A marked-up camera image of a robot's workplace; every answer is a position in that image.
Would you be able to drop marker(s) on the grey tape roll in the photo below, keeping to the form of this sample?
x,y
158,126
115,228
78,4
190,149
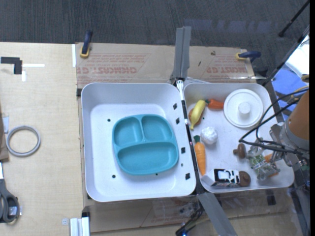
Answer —
x,y
9,145

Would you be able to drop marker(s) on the white lumpy ball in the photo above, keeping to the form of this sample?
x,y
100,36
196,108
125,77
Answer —
x,y
209,135

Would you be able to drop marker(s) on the long orange carrot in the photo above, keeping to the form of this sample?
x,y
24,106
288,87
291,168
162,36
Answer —
x,y
200,155

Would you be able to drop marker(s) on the brown doughnut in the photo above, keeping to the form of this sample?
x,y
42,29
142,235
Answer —
x,y
244,179

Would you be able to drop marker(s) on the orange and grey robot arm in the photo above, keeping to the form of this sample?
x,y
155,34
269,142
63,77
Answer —
x,y
299,117

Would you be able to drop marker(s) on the short orange carrot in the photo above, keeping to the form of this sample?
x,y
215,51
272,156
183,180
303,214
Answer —
x,y
216,104

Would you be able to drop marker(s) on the white round lid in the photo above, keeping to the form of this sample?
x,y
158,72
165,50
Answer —
x,y
243,108

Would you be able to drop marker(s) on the yellow banana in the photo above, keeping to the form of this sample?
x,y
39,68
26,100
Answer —
x,y
198,110

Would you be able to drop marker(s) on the blue divided plate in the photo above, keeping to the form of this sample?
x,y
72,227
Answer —
x,y
145,154

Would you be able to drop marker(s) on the black and white carton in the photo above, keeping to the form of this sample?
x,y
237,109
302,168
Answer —
x,y
225,178

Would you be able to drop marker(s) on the grey scissors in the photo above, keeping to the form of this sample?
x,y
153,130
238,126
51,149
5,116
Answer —
x,y
6,200

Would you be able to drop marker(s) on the clear plastic bottle green label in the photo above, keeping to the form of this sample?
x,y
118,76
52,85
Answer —
x,y
258,162

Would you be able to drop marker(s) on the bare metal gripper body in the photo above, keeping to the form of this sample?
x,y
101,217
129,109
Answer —
x,y
276,133

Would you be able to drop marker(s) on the brown mushroom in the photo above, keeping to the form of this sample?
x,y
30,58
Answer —
x,y
241,151

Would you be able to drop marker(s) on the white plastic tray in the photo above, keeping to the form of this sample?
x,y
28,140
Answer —
x,y
98,144
221,154

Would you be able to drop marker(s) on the brown cardboard board red print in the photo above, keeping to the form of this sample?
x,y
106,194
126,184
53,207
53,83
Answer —
x,y
152,63

